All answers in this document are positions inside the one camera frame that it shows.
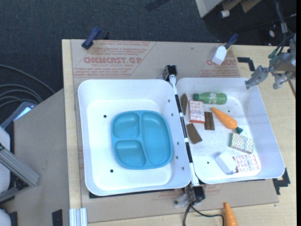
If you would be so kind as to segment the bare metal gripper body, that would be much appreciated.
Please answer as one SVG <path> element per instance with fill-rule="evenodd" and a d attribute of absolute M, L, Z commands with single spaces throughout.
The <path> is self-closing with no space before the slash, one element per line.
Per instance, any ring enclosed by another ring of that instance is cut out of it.
<path fill-rule="evenodd" d="M 269 61 L 270 71 L 276 74 L 283 74 L 288 78 L 296 77 L 296 33 L 290 36 L 289 48 L 286 52 L 275 50 Z"/>

